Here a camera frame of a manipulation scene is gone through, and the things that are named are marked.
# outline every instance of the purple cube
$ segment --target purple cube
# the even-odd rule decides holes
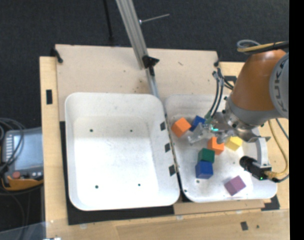
[[[235,178],[231,179],[225,183],[224,186],[231,196],[235,195],[237,192],[246,187],[240,176],[236,176]]]
[[[213,164],[208,161],[199,161],[195,166],[195,172],[198,179],[209,179],[213,176]]]
[[[192,127],[190,128],[190,131],[194,131],[199,123],[205,123],[205,119],[197,115],[192,122]]]

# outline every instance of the black floor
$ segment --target black floor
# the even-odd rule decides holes
[[[236,42],[261,44],[289,39],[289,0],[133,0],[144,23],[147,47],[214,50],[223,61],[245,61]],[[39,57],[55,44],[129,47],[115,0],[107,0],[114,41],[103,0],[0,0],[0,117],[27,128],[41,126]],[[29,224],[41,221],[40,192],[19,197]],[[0,197],[0,231],[20,227],[17,202]]]

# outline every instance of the white tray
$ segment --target white tray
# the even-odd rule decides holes
[[[169,206],[179,197],[161,101],[73,93],[65,103],[70,200],[84,211]]]
[[[173,95],[165,102],[165,108],[170,125],[181,117],[190,123],[196,115],[204,117],[214,101],[213,95]],[[222,100],[219,111],[222,111],[225,101]],[[209,179],[198,179],[195,175],[198,152],[207,148],[207,141],[214,135],[190,145],[187,137],[192,132],[188,131],[181,138],[172,134],[174,152],[176,155],[179,176],[185,195],[193,202],[216,202],[227,200],[269,199],[276,194],[276,184],[270,180],[257,180],[239,165],[242,156],[257,159],[257,150],[254,143],[243,142],[237,151],[225,148],[220,155],[215,155],[213,176]],[[224,184],[240,175],[246,188],[231,196]]]

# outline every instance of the blue cube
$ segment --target blue cube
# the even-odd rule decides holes
[[[190,131],[194,131],[199,123],[205,123],[205,119],[197,115],[192,122],[192,127],[190,128]]]
[[[213,164],[208,161],[199,161],[195,166],[198,179],[209,179],[213,176]]]

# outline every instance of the block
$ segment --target block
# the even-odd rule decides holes
[[[172,131],[179,138],[191,128],[191,124],[185,119],[180,118],[172,125]]]
[[[209,179],[213,176],[213,164],[208,161],[199,161],[195,166],[195,173],[198,179]]]
[[[216,155],[221,154],[224,151],[224,143],[217,144],[216,137],[212,137],[207,142],[207,148],[210,150],[214,150]]]
[[[208,161],[214,163],[215,152],[211,149],[202,148],[198,153],[197,161]]]
[[[226,140],[225,146],[229,149],[236,151],[240,146],[242,146],[243,140],[239,137],[229,137]]]
[[[225,183],[224,186],[231,196],[235,195],[246,187],[240,176],[234,177],[233,179]]]
[[[199,123],[202,123],[202,124],[205,123],[205,118],[202,118],[202,117],[197,115],[192,122],[192,127],[190,128],[190,131],[191,132],[194,131]]]

